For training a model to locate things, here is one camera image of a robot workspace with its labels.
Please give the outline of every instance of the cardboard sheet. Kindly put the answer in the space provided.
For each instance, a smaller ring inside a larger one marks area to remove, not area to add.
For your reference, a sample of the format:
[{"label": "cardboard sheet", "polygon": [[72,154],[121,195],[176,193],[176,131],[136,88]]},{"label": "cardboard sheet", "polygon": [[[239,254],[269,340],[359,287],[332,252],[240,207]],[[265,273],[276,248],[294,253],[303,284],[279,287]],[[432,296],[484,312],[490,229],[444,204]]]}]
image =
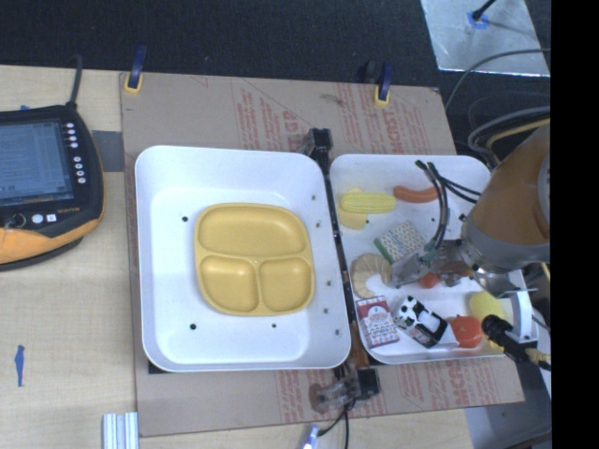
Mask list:
[{"label": "cardboard sheet", "polygon": [[[121,76],[123,87],[125,75]],[[455,154],[443,102],[431,88],[145,74],[141,91],[121,90],[135,368],[142,437],[336,418],[311,408],[323,370],[165,373],[141,345],[134,164],[158,144],[295,151],[312,127],[331,130],[331,156],[345,153]],[[504,356],[377,366],[381,393],[350,417],[419,413],[520,402],[514,363]]]}]

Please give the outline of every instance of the red tomato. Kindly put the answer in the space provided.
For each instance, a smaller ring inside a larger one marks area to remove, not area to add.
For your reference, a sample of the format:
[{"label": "red tomato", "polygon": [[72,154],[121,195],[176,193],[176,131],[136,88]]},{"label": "red tomato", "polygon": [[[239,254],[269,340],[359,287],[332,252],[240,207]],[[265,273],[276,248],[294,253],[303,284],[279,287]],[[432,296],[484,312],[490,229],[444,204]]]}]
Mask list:
[{"label": "red tomato", "polygon": [[475,348],[483,337],[483,330],[473,316],[457,316],[451,321],[451,329],[460,344],[460,348]]},{"label": "red tomato", "polygon": [[434,285],[441,281],[441,276],[436,273],[428,272],[418,280],[420,286],[425,289],[431,289]]}]

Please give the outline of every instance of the device screen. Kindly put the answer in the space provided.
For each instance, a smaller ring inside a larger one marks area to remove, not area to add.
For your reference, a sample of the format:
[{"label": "device screen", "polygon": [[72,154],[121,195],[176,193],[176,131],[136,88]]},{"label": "device screen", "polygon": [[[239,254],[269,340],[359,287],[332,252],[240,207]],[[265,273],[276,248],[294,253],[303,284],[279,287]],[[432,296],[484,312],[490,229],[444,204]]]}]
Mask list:
[{"label": "device screen", "polygon": [[73,197],[59,120],[0,125],[0,207]]}]

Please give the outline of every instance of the black surface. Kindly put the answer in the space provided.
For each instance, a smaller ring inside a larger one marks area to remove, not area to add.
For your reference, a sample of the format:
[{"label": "black surface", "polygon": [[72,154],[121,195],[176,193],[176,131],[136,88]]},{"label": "black surface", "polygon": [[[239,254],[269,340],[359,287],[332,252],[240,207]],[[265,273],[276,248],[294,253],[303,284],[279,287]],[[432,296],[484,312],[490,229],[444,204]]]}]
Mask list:
[{"label": "black surface", "polygon": [[[550,48],[551,0],[525,2]],[[147,71],[347,82],[374,60],[392,84],[437,87],[444,101],[461,76],[437,68],[420,0],[0,0],[0,14],[2,65],[69,66],[77,52],[85,68],[126,71],[143,44]],[[524,104],[516,91],[547,101],[549,84],[471,74],[448,109],[458,151],[469,152],[474,102],[486,98],[477,117],[488,120]]]}]

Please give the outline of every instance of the green sponge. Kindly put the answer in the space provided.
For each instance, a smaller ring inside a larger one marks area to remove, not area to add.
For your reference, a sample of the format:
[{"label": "green sponge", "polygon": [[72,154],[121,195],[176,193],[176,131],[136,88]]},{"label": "green sponge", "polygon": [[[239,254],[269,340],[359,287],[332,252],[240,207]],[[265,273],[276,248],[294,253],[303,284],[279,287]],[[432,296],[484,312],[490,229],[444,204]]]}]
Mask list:
[{"label": "green sponge", "polygon": [[398,224],[374,239],[374,246],[391,264],[409,253],[422,249],[424,243],[420,233],[409,221]]}]

